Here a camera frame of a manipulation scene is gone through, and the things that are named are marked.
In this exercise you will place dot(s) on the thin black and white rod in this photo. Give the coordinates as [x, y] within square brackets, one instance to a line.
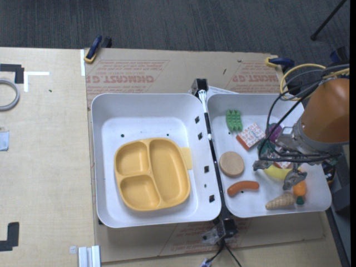
[214, 152]

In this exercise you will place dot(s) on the tan ice cream cone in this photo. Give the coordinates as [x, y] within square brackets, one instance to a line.
[281, 201]

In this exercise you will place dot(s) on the orange toy sausage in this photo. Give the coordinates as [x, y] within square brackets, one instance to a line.
[242, 187]

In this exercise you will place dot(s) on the orange carrot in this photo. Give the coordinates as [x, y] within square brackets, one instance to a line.
[299, 189]

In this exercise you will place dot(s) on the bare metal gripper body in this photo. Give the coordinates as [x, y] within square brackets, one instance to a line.
[286, 139]

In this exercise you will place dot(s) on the grey tape roll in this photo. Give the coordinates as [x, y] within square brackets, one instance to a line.
[16, 96]

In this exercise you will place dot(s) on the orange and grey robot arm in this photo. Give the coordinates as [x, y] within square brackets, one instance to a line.
[325, 113]

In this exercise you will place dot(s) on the yellow divided plate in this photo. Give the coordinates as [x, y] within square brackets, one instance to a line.
[167, 168]

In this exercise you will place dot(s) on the purple toy grapes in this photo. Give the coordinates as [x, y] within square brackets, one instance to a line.
[274, 131]

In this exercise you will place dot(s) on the yellow banana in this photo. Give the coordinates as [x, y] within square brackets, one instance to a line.
[275, 172]

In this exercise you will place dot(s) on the white plastic tray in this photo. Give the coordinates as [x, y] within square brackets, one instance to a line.
[250, 204]
[144, 113]

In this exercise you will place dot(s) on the green toy waffle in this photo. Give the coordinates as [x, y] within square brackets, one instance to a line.
[233, 120]

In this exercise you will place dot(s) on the orange and white packet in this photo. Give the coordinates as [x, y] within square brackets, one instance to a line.
[249, 135]

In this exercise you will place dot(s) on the brown cardboard board red print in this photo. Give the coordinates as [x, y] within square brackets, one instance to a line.
[155, 74]

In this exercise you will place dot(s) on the tan round biscuit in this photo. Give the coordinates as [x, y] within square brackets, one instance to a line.
[231, 164]

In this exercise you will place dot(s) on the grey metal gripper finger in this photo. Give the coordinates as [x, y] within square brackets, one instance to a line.
[294, 177]
[261, 165]

